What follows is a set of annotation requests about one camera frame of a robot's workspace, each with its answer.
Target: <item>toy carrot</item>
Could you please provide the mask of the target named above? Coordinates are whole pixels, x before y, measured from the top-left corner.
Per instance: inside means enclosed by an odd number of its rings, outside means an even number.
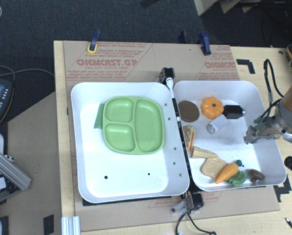
[[[216,179],[216,184],[221,183],[222,181],[227,180],[228,178],[234,176],[239,172],[239,166],[236,163],[228,164],[221,173],[219,174],[218,178]]]

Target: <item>toy bread slice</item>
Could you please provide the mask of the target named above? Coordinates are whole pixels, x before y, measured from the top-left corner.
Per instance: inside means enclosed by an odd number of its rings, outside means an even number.
[[[196,129],[191,125],[185,125],[183,127],[183,133],[184,133],[186,148],[188,151],[191,151],[194,145],[194,141],[195,141]]]
[[[200,170],[202,174],[216,180],[226,166],[227,162],[219,157],[207,158]]]
[[[191,157],[192,158],[216,158],[217,154],[194,146]]]

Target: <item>blue clamp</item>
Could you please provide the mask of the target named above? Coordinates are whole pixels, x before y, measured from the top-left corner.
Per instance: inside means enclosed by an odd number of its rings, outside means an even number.
[[[198,36],[198,44],[203,44],[201,50],[203,51],[204,55],[210,55],[210,46],[209,46],[209,36],[206,32],[201,32]]]
[[[188,44],[188,34],[186,30],[183,30],[181,34],[177,37],[177,43],[178,44]]]
[[[87,52],[91,55],[96,53],[97,41],[99,39],[99,36],[100,36],[100,29],[95,29],[92,41],[88,44],[88,47],[87,47]]]

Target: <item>black cable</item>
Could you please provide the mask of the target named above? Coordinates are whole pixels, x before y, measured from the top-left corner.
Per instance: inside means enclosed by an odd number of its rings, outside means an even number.
[[[270,62],[269,59],[266,59],[265,62],[264,62],[264,69],[265,69],[265,70],[268,68],[267,64],[269,64],[269,66],[270,66],[270,71],[271,71],[271,75],[272,75],[272,81],[273,81],[273,85],[274,85],[275,90],[278,92],[278,94],[279,94],[280,97],[284,97],[284,96],[282,95],[282,93],[279,91],[279,89],[278,89],[278,87],[277,87],[277,84],[276,84],[276,82],[275,82],[275,76],[274,76],[273,67],[272,67],[272,64],[271,64],[271,62]]]
[[[269,108],[267,108],[267,109],[265,110],[265,112],[261,114],[260,117],[263,118],[264,115],[265,115],[267,112],[270,112],[270,110],[272,109],[273,106],[276,106],[276,105],[280,102],[280,100],[281,100],[281,99],[278,99],[278,100],[274,101],[274,102],[271,104],[271,106],[269,106]]]
[[[207,234],[209,234],[209,235],[217,235],[216,232],[208,232],[208,231],[205,231],[205,230],[200,229],[200,228],[194,223],[194,221],[192,220],[192,218],[191,218],[189,212],[187,212],[187,216],[189,217],[189,219],[190,219],[190,221],[192,222],[192,224],[193,224],[193,225],[196,227],[196,229],[198,229],[199,231],[201,231],[201,232],[203,232],[203,233],[207,233]]]
[[[175,225],[175,235],[179,235],[179,232],[177,231],[177,228],[179,227],[179,224],[181,222],[181,220],[183,219],[183,217],[186,215],[186,213],[182,214],[179,219],[177,220],[176,222],[176,225]]]
[[[178,232],[177,229],[178,229],[178,227],[179,227],[179,224],[180,224],[181,220],[184,218],[185,215],[187,215],[187,216],[189,217],[191,223],[192,223],[192,224],[195,226],[195,228],[198,229],[199,231],[201,231],[201,232],[203,232],[203,233],[206,233],[206,234],[208,234],[208,235],[217,235],[216,232],[208,232],[208,231],[205,231],[205,230],[200,229],[200,228],[194,223],[194,221],[192,220],[192,218],[191,218],[189,212],[186,212],[186,213],[182,214],[182,215],[179,217],[179,219],[177,220],[176,225],[175,225],[175,235],[179,235],[179,232]]]
[[[277,84],[276,84],[276,81],[275,81],[275,76],[274,76],[274,71],[273,71],[272,64],[271,64],[271,62],[270,62],[269,59],[266,59],[266,60],[264,61],[264,77],[265,77],[265,82],[266,82],[267,89],[268,89],[268,94],[269,94],[269,96],[271,96],[271,98],[269,98],[269,107],[268,107],[267,110],[261,115],[262,118],[266,115],[266,117],[263,119],[263,122],[265,122],[265,121],[268,119],[272,107],[275,106],[275,105],[277,105],[277,103],[280,101],[280,99],[279,99],[279,100],[275,101],[274,103],[272,103],[272,93],[271,93],[271,87],[270,87],[270,83],[269,83],[269,79],[268,79],[268,65],[269,65],[270,70],[271,70],[271,76],[272,76],[272,81],[273,81],[274,88],[275,88],[275,90],[278,92],[278,94],[279,94],[280,97],[284,97],[284,96],[282,95],[282,93],[279,91],[278,87],[277,87]]]

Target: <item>green divided plate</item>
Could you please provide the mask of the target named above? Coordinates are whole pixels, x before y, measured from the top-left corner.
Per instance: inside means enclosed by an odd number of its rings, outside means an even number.
[[[126,154],[155,153],[165,140],[162,110],[144,97],[116,96],[100,104],[94,128],[102,128],[110,149]]]

